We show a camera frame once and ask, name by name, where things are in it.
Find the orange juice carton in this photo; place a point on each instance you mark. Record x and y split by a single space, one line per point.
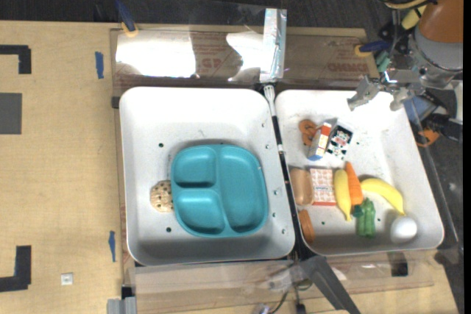
319 141

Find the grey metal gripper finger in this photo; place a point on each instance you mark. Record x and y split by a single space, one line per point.
364 92
399 97

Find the green vegetable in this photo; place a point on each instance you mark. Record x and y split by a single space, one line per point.
366 220

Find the tan bread roll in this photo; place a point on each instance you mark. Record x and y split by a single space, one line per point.
301 185

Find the tan chocolate chip biscuit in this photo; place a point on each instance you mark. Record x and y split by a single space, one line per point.
160 196

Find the cow print milk carton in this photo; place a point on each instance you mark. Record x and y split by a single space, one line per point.
340 141

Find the white egg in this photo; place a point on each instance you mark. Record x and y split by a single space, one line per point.
403 229

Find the brown sausage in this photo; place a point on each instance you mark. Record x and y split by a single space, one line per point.
306 226

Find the white plastic tray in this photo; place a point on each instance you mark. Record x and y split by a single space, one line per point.
147 128
382 143

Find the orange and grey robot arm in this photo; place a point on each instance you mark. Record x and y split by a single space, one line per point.
443 18

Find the teal divided plate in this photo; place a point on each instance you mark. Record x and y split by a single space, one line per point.
239 187

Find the orange carrot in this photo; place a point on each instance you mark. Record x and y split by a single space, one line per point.
354 184

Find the orange pretzel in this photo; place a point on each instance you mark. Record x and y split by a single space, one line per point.
304 126

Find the yellow corn cob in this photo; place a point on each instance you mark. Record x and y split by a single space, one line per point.
342 191

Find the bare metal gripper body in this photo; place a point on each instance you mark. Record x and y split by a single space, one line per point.
403 80

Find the yellow banana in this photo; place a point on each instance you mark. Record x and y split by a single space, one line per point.
384 191

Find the pink and orange packet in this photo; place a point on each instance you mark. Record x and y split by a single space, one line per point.
323 185

